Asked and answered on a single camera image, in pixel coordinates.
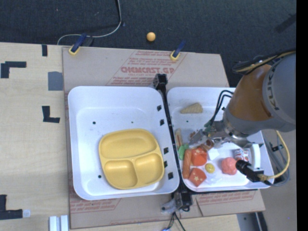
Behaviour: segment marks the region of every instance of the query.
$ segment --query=black floor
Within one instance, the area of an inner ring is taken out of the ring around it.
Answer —
[[[231,86],[241,77],[235,63],[296,47],[296,0],[119,1],[122,26],[92,46],[171,51],[185,39],[183,51],[221,55]],[[1,42],[57,44],[66,34],[105,35],[118,22],[116,0],[0,0]]]

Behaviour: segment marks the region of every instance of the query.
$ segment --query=blue clamp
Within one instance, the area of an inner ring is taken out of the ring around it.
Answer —
[[[79,52],[80,46],[82,45],[86,37],[87,34],[85,33],[81,34],[80,37],[77,39],[76,43],[68,50],[68,53],[70,53],[70,55],[72,56],[75,56]]]
[[[170,59],[176,61],[180,56],[180,51],[184,48],[186,40],[182,40],[181,44],[170,54]]]

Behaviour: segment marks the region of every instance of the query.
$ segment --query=orange ball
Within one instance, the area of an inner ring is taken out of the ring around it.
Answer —
[[[156,38],[156,35],[154,32],[149,32],[147,35],[146,35],[146,39],[150,42],[154,41]]]

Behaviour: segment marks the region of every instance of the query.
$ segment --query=cardboard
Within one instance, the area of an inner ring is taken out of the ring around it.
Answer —
[[[173,87],[228,87],[217,54],[182,52],[177,61],[171,52],[109,48],[81,48],[71,56],[63,47],[65,121],[69,171],[71,228],[89,228],[117,224],[169,220],[161,205],[170,194],[86,201],[74,191],[67,96],[76,86],[150,86],[157,73],[167,74],[167,91]],[[189,212],[180,218],[197,218],[264,210],[259,190],[193,195]]]

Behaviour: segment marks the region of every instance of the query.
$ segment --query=yellow plate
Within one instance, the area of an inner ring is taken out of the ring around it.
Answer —
[[[164,175],[157,140],[144,129],[106,134],[99,143],[99,155],[107,181],[118,189],[148,186]]]

